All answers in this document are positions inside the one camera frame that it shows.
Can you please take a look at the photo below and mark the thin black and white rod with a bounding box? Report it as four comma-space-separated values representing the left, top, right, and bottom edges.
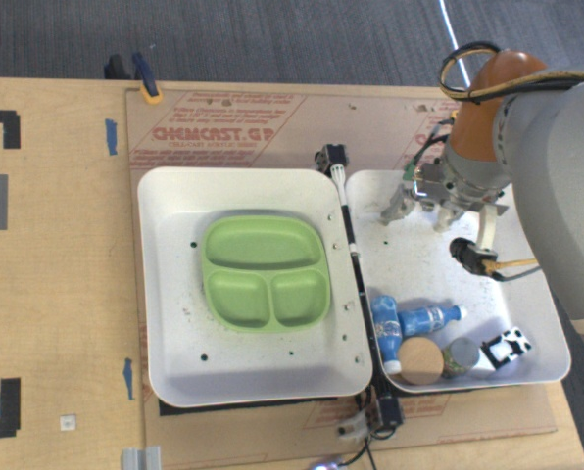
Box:
329, 164, 386, 386

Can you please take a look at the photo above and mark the black cylinder on white bracket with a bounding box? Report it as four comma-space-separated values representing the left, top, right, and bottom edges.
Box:
449, 204, 500, 277

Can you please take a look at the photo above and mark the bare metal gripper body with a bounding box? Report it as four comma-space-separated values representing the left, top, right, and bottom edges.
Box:
412, 156, 501, 211

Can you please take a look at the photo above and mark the white plastic tray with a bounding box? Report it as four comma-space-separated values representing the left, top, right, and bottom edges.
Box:
345, 168, 572, 394
136, 166, 374, 408

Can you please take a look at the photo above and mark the green divided plate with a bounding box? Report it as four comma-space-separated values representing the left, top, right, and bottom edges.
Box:
201, 214, 332, 334

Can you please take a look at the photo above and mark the black and white cube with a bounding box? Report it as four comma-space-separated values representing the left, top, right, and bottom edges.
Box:
480, 326, 533, 369

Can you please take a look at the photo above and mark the blue plastic bottle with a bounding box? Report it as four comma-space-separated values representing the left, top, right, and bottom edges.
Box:
397, 305, 468, 338
369, 295, 404, 376

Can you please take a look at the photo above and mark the tan round can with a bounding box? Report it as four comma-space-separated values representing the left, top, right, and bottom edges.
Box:
397, 337, 445, 387

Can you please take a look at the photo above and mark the grey-lidded small can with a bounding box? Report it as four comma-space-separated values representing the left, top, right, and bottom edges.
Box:
441, 337, 481, 379

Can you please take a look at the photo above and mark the brown cardboard board red print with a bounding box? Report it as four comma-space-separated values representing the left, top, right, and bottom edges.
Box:
124, 88, 559, 463

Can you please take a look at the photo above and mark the black block with thin wires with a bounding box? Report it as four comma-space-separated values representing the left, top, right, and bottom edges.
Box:
315, 143, 350, 174
365, 393, 405, 434

